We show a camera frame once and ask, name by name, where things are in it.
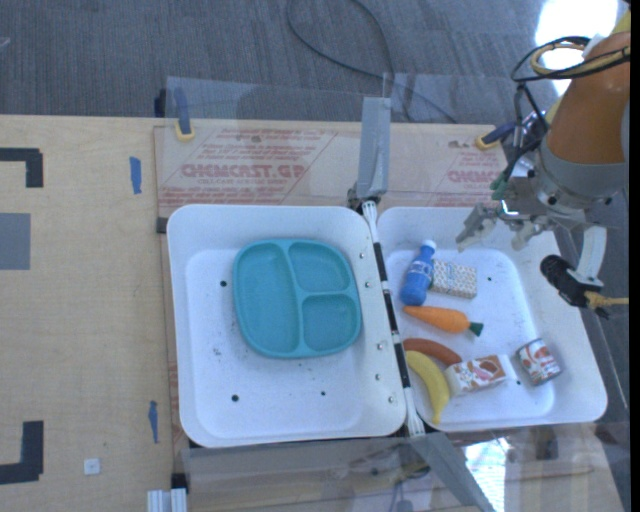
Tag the orange carrot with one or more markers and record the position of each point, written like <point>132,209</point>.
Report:
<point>437,318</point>

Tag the black cylinder on white bracket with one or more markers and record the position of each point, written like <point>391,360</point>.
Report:
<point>567,280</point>

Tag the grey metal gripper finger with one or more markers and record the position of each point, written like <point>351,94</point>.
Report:
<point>527,234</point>
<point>476,225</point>

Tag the brown sausage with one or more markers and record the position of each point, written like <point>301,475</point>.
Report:
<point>435,349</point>

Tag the white patterned small box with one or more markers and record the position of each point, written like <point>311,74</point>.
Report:
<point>455,279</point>

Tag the brown cardboard board red print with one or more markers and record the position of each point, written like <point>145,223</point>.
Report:
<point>240,170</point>

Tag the red and white can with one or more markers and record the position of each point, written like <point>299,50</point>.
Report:
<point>539,362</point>

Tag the yellow banana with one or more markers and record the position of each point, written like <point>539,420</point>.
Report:
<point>431,380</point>

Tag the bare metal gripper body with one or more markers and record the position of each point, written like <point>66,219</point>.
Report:
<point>542,207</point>

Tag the blue plastic bottle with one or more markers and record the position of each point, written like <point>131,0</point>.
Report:
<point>416,282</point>

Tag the white and orange carton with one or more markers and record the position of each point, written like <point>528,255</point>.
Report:
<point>477,375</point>

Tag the white plastic tray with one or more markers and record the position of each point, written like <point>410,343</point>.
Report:
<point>505,320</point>
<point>210,325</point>

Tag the blue divided plate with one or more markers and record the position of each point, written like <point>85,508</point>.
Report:
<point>272,300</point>

